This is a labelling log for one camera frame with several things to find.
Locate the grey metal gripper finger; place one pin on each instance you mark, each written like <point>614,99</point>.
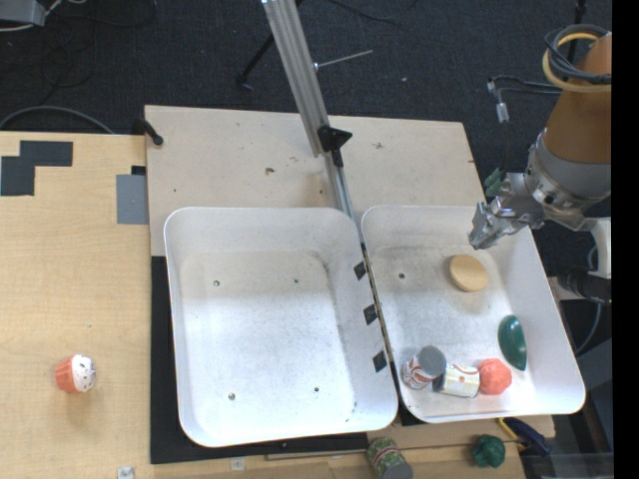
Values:
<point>499,230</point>
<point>478,227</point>

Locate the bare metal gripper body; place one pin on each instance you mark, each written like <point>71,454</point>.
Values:
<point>524,202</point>

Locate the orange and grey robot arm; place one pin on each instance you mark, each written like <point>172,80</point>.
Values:
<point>581,118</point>

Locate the tan round biscuit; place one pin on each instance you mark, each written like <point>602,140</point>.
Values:
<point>468,273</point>

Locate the white plastic tray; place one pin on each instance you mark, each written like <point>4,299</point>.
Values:
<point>439,317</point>
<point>269,327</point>

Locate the dark green teardrop shape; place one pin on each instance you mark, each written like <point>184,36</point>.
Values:
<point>512,342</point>

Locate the orange round toy fruit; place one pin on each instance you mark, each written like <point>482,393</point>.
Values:
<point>495,377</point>

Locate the red and white can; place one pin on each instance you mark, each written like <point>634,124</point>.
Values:
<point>422,367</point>

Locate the white and orange can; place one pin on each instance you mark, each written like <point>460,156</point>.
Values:
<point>460,381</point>

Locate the green broccoli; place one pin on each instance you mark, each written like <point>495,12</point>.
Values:
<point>489,451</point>

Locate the pale wood board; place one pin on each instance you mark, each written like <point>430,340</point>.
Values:
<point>239,167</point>

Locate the green patterned can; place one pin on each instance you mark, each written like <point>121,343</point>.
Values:
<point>387,459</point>

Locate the orange and white cupcake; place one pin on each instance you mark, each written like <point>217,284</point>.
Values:
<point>75,373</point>

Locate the black cylinder on white bracket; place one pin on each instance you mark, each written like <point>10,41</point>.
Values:
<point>586,283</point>

